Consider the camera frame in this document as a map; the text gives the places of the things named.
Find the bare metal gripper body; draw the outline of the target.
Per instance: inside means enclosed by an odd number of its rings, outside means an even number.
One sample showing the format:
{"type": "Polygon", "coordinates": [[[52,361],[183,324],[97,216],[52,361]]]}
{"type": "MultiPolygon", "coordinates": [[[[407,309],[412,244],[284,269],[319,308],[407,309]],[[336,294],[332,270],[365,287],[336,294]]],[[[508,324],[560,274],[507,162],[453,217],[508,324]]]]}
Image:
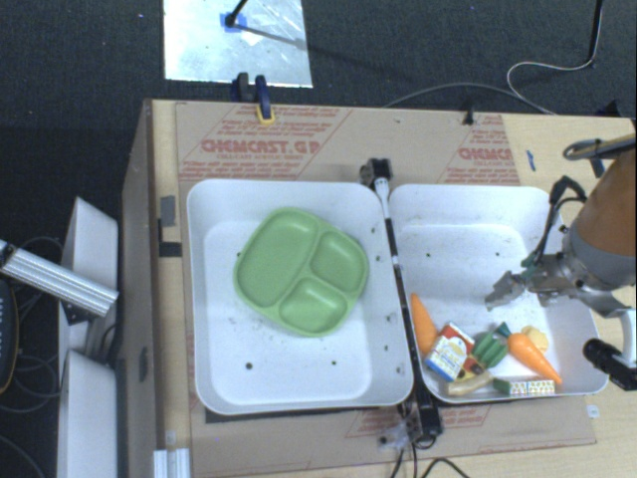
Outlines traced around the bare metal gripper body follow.
{"type": "Polygon", "coordinates": [[[525,289],[536,294],[543,307],[560,298],[581,302],[602,318],[618,318],[632,307],[618,301],[614,292],[633,285],[633,258],[606,252],[587,254],[558,252],[537,261],[522,261],[525,289]]]}

